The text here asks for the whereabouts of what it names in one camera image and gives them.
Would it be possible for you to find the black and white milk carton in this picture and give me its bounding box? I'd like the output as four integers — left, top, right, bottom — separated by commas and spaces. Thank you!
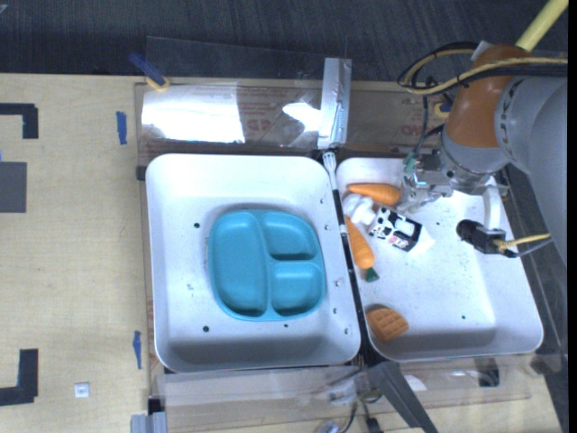
367, 207, 436, 254

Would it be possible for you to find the black cylinder on white bracket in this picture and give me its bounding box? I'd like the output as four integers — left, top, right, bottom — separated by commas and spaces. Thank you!
455, 186, 508, 256

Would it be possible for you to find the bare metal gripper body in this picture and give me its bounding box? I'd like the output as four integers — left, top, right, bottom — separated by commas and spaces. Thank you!
403, 149, 454, 198

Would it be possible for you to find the orange carrot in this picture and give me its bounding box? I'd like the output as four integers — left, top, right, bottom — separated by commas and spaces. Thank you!
343, 215, 380, 283
346, 182, 403, 207

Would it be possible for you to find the white plastic tray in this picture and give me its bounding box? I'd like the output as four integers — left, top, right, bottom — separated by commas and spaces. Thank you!
144, 152, 362, 373
335, 156, 545, 364

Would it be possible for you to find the orange waffle biscuit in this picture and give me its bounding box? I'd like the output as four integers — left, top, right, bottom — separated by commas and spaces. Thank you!
365, 304, 410, 344

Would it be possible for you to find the blue divided plate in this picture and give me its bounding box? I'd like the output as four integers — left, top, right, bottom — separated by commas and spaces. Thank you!
206, 208, 328, 322

